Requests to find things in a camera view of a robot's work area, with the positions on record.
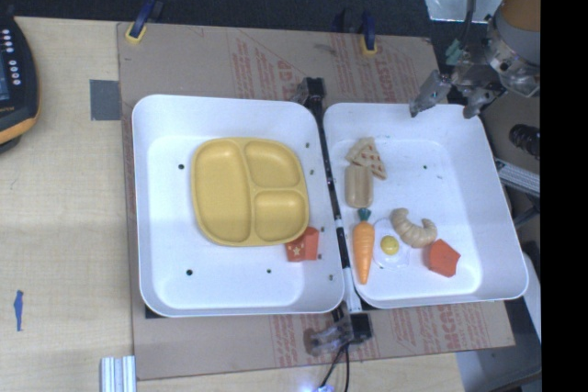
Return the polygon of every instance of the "white tray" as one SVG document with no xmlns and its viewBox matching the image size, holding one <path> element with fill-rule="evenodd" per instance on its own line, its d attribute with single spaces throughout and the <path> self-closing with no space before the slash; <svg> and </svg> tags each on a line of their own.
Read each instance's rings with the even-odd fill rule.
<svg viewBox="0 0 588 392">
<path fill-rule="evenodd" d="M 336 104 L 324 117 L 337 199 L 353 262 L 351 234 L 359 221 L 345 203 L 345 155 L 360 138 L 375 138 L 388 178 L 374 179 L 370 222 L 396 207 L 409 219 L 431 219 L 438 238 L 461 253 L 452 277 L 430 271 L 424 249 L 411 249 L 408 266 L 380 269 L 372 262 L 356 291 L 376 308 L 404 308 L 520 297 L 527 270 L 478 118 L 465 119 L 462 106 L 437 105 L 411 118 L 407 105 Z"/>
<path fill-rule="evenodd" d="M 265 100 L 150 95 L 132 112 L 143 300 L 167 317 L 319 313 L 336 308 L 344 281 L 321 144 L 304 106 Z M 278 140 L 297 153 L 310 225 L 323 228 L 317 261 L 290 263 L 283 244 L 226 247 L 198 228 L 190 157 L 223 137 Z"/>
</svg>

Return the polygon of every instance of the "table surface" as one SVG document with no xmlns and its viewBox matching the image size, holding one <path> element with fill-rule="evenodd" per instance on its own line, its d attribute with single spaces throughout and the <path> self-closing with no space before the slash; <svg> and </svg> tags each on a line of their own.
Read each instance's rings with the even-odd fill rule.
<svg viewBox="0 0 588 392">
<path fill-rule="evenodd" d="M 41 79 L 38 123 L 0 154 L 0 389 L 97 391 L 133 354 L 122 133 L 92 120 L 119 79 L 116 22 L 17 17 Z M 22 330 L 13 304 L 23 295 Z M 141 381 L 138 391 L 312 391 L 328 365 Z M 345 386 L 345 365 L 329 381 Z M 453 353 L 352 362 L 349 390 L 463 391 Z"/>
</svg>

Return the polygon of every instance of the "yellow plate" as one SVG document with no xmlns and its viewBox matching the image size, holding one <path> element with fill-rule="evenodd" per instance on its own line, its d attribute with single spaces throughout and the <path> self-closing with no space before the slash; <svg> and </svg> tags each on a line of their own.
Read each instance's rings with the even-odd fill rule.
<svg viewBox="0 0 588 392">
<path fill-rule="evenodd" d="M 204 234 L 221 245 L 293 241 L 309 223 L 296 154 L 275 140 L 208 140 L 192 156 L 192 203 Z"/>
</svg>

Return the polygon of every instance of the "brown cardboard sheet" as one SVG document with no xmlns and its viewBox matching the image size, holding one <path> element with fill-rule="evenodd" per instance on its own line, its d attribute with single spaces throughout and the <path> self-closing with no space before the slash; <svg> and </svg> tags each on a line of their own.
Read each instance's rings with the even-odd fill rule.
<svg viewBox="0 0 588 392">
<path fill-rule="evenodd" d="M 331 314 L 164 319 L 146 314 L 139 289 L 130 114 L 151 94 L 289 100 L 304 77 L 324 79 L 325 105 L 408 103 L 436 68 L 429 41 L 378 36 L 363 55 L 350 33 L 149 24 L 131 44 L 118 25 L 121 120 L 130 243 L 132 324 L 140 380 L 327 364 L 304 332 L 332 325 Z M 374 336 L 352 361 L 511 346 L 503 302 L 372 310 Z"/>
</svg>

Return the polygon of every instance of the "toy fried egg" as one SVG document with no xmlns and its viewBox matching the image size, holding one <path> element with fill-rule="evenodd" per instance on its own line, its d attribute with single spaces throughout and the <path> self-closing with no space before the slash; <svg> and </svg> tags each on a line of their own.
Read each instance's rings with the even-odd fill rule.
<svg viewBox="0 0 588 392">
<path fill-rule="evenodd" d="M 374 262 L 383 269 L 396 269 L 408 266 L 411 246 L 404 243 L 394 231 L 389 218 L 374 222 Z"/>
</svg>

